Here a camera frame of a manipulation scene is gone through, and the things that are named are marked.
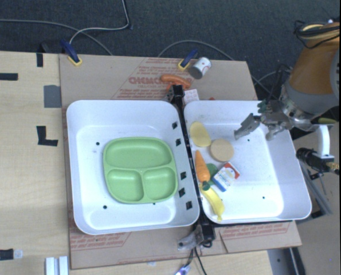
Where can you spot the yellow oval potato chip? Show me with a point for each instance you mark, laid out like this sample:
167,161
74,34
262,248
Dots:
200,135

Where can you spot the orange carrot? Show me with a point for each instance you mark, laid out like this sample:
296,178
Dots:
201,166

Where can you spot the white packet red print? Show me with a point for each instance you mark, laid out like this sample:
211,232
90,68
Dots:
191,95

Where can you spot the green divided plate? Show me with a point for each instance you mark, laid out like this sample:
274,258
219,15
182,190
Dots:
138,169

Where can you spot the white can red print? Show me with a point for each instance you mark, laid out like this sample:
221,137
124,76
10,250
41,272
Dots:
201,66

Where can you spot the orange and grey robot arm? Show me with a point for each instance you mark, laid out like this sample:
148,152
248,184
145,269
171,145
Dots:
313,67

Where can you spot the brown cardboard board red print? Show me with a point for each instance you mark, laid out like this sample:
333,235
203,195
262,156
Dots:
101,79

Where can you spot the black cylinder on white bracket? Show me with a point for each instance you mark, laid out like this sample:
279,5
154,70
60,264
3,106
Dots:
323,142

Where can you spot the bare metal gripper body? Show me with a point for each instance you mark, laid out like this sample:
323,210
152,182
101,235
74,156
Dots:
276,116

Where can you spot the tan round biscuit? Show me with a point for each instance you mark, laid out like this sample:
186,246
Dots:
222,150

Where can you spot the white blue orange carton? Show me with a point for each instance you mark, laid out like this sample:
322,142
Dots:
226,176

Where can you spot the orange sausage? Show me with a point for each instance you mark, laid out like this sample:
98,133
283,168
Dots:
176,79

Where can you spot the green toy vegetable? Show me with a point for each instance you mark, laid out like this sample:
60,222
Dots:
213,169

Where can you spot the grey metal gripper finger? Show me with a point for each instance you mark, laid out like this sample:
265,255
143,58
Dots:
273,131
246,126

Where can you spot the thin black rod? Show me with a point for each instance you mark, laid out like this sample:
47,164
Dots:
187,142

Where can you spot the yellow banana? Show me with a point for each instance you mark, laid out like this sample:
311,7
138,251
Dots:
214,202

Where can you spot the white plastic tray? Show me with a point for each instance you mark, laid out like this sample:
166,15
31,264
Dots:
95,125
259,182

